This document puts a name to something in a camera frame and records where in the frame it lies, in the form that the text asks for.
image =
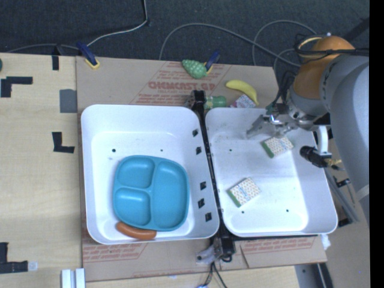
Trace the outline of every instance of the blue plate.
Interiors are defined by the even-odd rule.
[[[189,201],[188,175],[180,164],[144,155],[119,163],[113,210],[122,222],[141,229],[175,230],[187,218]]]

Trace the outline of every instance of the banana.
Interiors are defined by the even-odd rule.
[[[226,87],[230,89],[237,89],[247,95],[258,106],[256,90],[247,82],[241,80],[230,80],[226,83]]]

